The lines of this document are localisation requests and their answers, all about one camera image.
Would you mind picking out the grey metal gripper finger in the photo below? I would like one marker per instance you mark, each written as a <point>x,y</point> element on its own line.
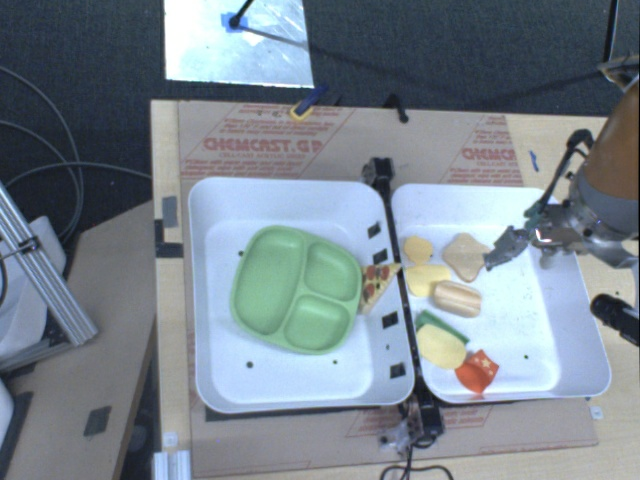
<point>500,258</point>
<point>511,237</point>

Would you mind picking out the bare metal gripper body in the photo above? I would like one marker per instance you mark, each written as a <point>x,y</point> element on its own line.
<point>565,238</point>

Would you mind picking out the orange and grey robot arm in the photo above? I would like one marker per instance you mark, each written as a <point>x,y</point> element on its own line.
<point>615,153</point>

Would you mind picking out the tan toy bread slice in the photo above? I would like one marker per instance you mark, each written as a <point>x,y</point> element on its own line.
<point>465,258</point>

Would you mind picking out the tan toy hot dog bun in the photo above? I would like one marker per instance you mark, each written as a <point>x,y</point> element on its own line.
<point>457,299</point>

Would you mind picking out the white plastic tray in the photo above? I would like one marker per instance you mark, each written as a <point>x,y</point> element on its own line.
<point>300,378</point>
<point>525,318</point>

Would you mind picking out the yellow toy cheese slice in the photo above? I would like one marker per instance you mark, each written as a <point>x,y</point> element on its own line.
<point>425,279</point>

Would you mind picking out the small yellow round biscuit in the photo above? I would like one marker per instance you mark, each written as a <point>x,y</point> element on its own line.
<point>417,249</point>

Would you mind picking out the green toy lettuce leaf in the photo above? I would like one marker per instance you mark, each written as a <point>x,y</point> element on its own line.
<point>434,320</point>

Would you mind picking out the thin black rod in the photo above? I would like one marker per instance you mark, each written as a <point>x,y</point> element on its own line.
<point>400,278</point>

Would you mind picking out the yellow oval toy chip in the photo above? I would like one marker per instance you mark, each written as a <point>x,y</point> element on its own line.
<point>440,349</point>

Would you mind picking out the red packet with yellow stars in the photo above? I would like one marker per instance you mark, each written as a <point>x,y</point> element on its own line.
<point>477,373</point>

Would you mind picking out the toy pizza slice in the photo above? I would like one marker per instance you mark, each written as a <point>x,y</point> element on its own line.
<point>376,283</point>

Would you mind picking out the green divided plate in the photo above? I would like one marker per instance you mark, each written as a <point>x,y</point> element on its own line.
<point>272,288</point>

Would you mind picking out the brown cardboard board, red print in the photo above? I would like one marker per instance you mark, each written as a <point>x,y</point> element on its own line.
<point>280,148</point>

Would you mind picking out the black cylinder on white bracket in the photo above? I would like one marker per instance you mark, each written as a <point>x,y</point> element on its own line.
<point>612,313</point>

